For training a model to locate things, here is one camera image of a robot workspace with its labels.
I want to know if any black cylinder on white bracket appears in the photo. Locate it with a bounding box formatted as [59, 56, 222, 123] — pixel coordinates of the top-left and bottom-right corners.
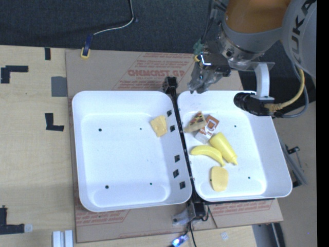
[233, 62, 276, 117]

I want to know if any yellow squeeze bottle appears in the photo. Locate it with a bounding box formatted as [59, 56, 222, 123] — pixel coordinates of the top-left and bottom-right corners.
[208, 132, 239, 166]

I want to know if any orange and white carton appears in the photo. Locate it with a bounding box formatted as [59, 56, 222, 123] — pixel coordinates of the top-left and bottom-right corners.
[194, 114, 220, 144]

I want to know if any pizza slice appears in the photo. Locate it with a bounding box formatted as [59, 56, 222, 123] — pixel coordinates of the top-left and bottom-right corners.
[183, 111, 207, 133]

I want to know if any white plastic tray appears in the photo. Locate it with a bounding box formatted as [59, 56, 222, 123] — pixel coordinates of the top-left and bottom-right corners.
[71, 90, 193, 213]
[177, 90, 293, 203]

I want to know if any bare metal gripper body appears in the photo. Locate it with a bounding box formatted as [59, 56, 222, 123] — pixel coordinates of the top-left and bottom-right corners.
[197, 32, 266, 80]

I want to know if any brown cardboard board red print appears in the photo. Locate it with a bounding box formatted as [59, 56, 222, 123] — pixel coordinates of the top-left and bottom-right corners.
[64, 49, 284, 243]

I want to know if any yellow potato chip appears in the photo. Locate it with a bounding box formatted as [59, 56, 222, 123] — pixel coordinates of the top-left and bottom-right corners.
[210, 165, 229, 192]

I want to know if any yellow banana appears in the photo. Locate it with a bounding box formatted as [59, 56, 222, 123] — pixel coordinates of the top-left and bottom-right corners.
[190, 145, 226, 167]

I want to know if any yellow cheese slice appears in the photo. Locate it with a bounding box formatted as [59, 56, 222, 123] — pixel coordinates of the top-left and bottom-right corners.
[150, 115, 168, 138]

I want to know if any black block with thin wires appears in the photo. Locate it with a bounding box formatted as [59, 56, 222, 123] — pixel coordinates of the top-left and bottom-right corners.
[187, 200, 209, 222]
[162, 76, 178, 95]

